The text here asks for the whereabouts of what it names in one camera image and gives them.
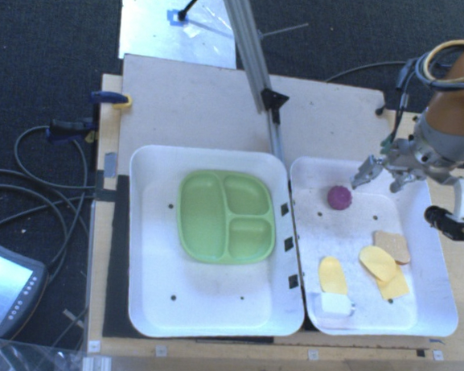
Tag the purple round toy fruit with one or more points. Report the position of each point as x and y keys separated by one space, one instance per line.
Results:
x=339 y=198

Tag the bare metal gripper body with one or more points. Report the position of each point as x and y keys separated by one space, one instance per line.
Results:
x=417 y=160

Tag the pale wood board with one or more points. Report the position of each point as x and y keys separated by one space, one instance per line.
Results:
x=101 y=250

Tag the yellow square cheese slice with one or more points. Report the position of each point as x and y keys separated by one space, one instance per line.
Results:
x=396 y=288

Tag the green divided plate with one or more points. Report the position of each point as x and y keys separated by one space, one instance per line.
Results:
x=201 y=218

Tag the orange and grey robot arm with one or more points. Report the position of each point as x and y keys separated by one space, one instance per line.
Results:
x=461 y=108

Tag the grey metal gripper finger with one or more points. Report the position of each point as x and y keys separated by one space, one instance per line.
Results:
x=367 y=171
x=402 y=181

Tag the black cylinder on white bracket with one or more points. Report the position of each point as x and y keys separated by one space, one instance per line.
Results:
x=447 y=221

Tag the white and clear plastic packet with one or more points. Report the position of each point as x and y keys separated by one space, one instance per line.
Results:
x=334 y=304

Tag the white plastic tray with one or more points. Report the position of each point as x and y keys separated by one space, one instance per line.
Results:
x=344 y=235
x=206 y=295

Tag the brown bread slice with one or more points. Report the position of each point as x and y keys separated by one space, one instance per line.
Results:
x=392 y=243

